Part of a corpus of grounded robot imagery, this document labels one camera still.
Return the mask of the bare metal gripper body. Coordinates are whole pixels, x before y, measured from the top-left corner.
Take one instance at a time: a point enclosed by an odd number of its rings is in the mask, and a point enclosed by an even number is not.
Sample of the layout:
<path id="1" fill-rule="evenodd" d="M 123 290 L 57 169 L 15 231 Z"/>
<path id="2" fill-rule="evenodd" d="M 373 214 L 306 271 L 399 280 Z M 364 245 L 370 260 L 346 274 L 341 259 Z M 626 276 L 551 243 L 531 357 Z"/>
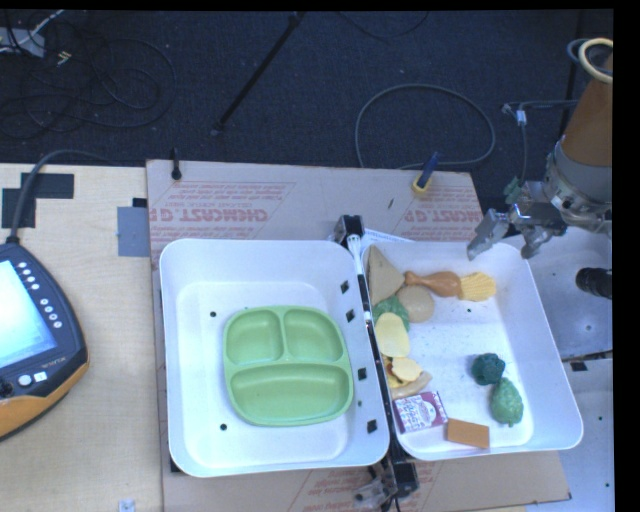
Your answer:
<path id="1" fill-rule="evenodd" d="M 573 226 L 609 236 L 612 170 L 549 168 L 539 181 L 515 178 L 506 186 L 506 202 L 516 226 L 538 226 L 558 235 Z"/>

